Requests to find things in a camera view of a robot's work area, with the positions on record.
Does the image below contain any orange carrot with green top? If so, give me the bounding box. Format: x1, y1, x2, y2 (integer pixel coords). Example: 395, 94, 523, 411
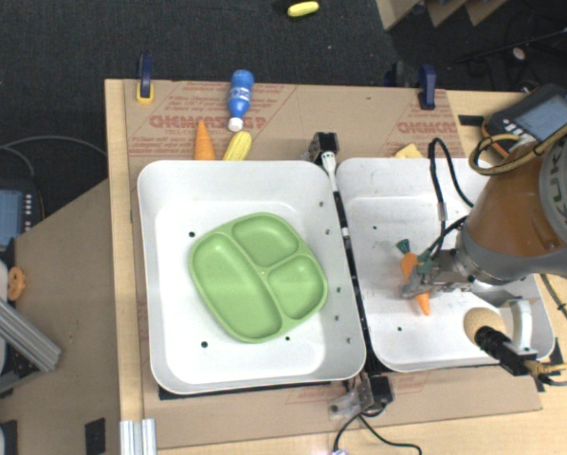
395, 238, 432, 317

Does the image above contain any thin black and white rod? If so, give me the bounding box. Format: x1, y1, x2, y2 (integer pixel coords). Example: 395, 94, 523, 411
320, 151, 375, 379

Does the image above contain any green divided plate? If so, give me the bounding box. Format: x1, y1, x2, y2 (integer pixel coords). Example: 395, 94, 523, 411
188, 211, 330, 345

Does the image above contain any white plastic tray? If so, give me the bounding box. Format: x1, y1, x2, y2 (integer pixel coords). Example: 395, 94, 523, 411
334, 155, 558, 374
136, 158, 368, 396

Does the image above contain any orange pretzel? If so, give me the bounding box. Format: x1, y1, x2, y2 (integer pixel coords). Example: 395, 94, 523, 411
6, 266, 27, 302

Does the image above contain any pale yellow cheese wedge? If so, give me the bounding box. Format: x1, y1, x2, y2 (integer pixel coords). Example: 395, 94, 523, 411
393, 142, 426, 160

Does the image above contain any yellow oblong toy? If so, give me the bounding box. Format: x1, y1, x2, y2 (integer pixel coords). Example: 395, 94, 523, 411
286, 0, 321, 18

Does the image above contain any blue bottle with white cap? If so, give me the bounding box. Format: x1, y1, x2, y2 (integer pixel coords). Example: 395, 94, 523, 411
226, 68, 256, 134

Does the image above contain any black cylinder on white bracket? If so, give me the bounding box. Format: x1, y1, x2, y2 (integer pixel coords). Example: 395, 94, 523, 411
472, 298, 541, 377

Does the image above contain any beige round ball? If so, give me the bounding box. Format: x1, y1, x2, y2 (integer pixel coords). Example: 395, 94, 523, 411
463, 306, 507, 346

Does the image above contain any brown cardboard board red print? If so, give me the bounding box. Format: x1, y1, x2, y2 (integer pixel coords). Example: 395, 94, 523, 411
121, 79, 544, 450

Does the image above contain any orange cone carrot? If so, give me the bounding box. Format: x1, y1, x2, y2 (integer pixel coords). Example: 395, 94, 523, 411
192, 119, 217, 162

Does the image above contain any yellow corn cob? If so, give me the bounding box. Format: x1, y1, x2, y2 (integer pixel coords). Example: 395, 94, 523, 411
222, 130, 254, 162

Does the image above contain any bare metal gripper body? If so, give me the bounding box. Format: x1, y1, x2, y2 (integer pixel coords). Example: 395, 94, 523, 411
421, 247, 477, 298

